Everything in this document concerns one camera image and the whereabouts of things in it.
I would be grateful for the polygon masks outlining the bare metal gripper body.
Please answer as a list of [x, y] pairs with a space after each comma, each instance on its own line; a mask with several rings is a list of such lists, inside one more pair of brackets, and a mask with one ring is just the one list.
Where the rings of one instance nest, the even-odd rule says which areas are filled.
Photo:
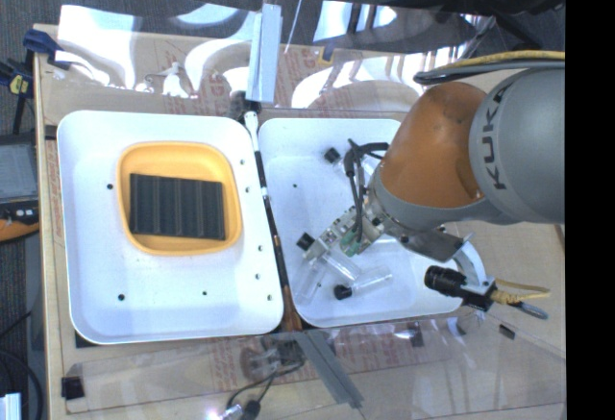
[[353, 258], [384, 234], [383, 219], [365, 203], [345, 210], [320, 235], [326, 251], [338, 250]]

